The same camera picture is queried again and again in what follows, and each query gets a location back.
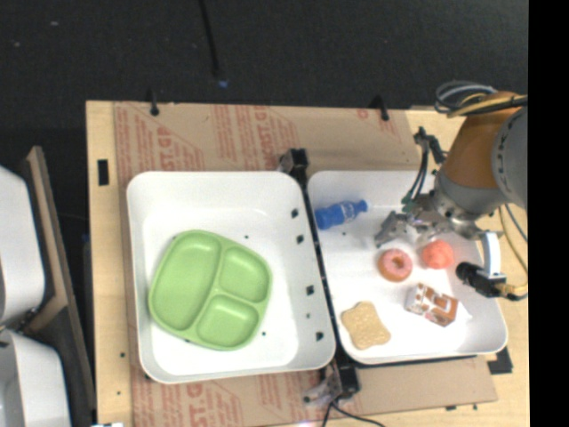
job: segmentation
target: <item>toy peach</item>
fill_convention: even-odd
[[[421,259],[431,269],[446,269],[454,263],[454,251],[444,240],[433,240],[421,250]]]

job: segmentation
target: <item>black cable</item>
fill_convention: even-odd
[[[356,419],[357,421],[361,421],[362,423],[371,423],[373,425],[379,425],[380,427],[385,427],[385,424],[379,423],[377,421],[373,421],[372,419],[366,419],[364,417],[352,415],[351,413],[348,413],[348,411],[344,411],[343,409],[338,407],[338,404],[336,403],[336,399],[333,400],[332,402],[330,402],[330,404],[328,405],[328,409],[326,410],[324,420],[322,421],[322,427],[325,427],[326,423],[328,422],[328,416],[330,415],[330,409],[331,408],[334,408],[338,413],[342,413],[343,415],[345,415],[347,417],[351,417],[352,419]]]
[[[202,21],[204,23],[205,37],[207,39],[207,44],[210,50],[210,57],[212,58],[212,73],[216,79],[224,80],[223,71],[221,69],[220,60],[217,54],[217,47],[215,45],[215,39],[213,37],[212,23],[210,22],[210,17],[207,12],[207,5],[205,0],[197,0],[200,12],[202,13]]]
[[[419,166],[419,171],[417,172],[417,176],[415,177],[415,181],[413,182],[413,185],[411,186],[409,191],[407,191],[407,194],[403,198],[403,201],[402,201],[403,204],[407,204],[412,199],[415,199],[417,197],[417,195],[413,194],[415,191],[415,188],[417,188],[417,185],[419,185],[419,183],[421,183],[420,188],[422,188],[422,184],[425,182],[424,177],[425,177],[425,173],[427,172],[427,166],[429,164],[429,154],[426,154],[425,152],[429,148],[426,147],[424,143],[421,143],[421,138],[424,138],[426,135],[427,134],[425,133],[425,129],[422,126],[419,127],[419,132],[414,135],[415,142],[417,144],[421,145],[421,150],[422,150],[421,164]]]
[[[516,97],[513,96],[511,100],[504,101],[503,103],[493,104],[491,106],[485,106],[482,109],[473,110],[471,112],[465,112],[463,116],[474,116],[476,114],[486,114],[488,112],[495,112],[497,110],[502,109],[509,109],[509,108],[518,108],[522,106],[528,106],[528,97],[527,96],[520,96]]]
[[[512,209],[509,208],[508,204],[505,204],[506,207],[506,211],[508,211],[508,215],[509,218],[512,220],[512,222],[514,223],[514,226],[516,226],[517,231],[520,233],[520,235],[522,236],[522,239],[527,242],[527,235],[524,233],[524,230],[522,230],[522,227],[519,225],[519,222],[517,222],[516,217],[514,216],[514,213],[512,212]]]
[[[423,156],[421,160],[421,180],[419,182],[419,187],[417,187],[417,191],[415,191],[415,196],[413,197],[413,201],[417,199],[420,195],[421,191],[423,190],[423,185],[425,184],[425,179],[427,178],[427,167],[429,166],[429,146],[427,146],[423,151]]]

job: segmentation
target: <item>green plate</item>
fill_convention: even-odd
[[[265,314],[272,274],[263,258],[211,232],[174,238],[148,295],[164,329],[215,350],[236,350],[255,336]]]

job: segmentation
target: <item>brown cardboard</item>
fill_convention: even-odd
[[[305,407],[301,397],[317,384],[318,372],[177,385],[145,377],[136,351],[124,189],[136,173],[148,170],[275,169],[290,147],[307,149],[309,173],[414,169],[418,153],[404,111],[391,111],[383,122],[369,109],[202,104],[159,109],[153,117],[147,103],[119,102],[114,108],[134,425],[255,426],[322,419],[323,410]],[[360,415],[496,400],[483,358],[366,368],[358,374],[363,389],[347,409]]]
[[[323,169],[413,169],[417,149],[403,111],[163,104],[115,105],[118,175],[144,171],[274,170],[288,149]]]

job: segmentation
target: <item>donut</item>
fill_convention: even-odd
[[[389,281],[403,281],[411,275],[413,262],[409,255],[398,248],[383,252],[377,261],[380,274]]]
[[[421,250],[421,259],[431,269],[446,269],[454,263],[453,248],[444,240],[433,240]]]

